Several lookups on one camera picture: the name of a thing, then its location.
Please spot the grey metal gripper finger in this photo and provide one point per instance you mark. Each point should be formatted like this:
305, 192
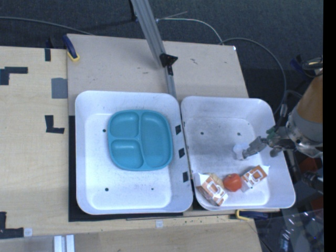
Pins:
275, 151
256, 145

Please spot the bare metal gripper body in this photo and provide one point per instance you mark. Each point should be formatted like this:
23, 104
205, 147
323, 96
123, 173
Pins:
302, 144

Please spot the small white rounded object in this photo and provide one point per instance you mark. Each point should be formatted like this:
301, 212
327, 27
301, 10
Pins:
238, 150

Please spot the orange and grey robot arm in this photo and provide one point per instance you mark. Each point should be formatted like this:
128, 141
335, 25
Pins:
311, 104

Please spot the orange and white carton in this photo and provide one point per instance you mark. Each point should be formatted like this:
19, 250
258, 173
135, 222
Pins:
254, 177
211, 190

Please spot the red tomato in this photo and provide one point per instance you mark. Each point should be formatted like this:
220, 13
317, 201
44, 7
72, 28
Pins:
232, 183

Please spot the white plastic tray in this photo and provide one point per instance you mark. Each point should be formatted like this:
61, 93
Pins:
131, 193
218, 119

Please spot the beige bread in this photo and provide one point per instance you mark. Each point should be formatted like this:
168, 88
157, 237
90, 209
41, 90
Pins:
217, 178

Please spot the blue divided plate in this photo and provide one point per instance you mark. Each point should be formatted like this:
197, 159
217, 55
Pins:
155, 140

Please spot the pale wooden board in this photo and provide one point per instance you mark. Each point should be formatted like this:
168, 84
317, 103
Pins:
118, 67

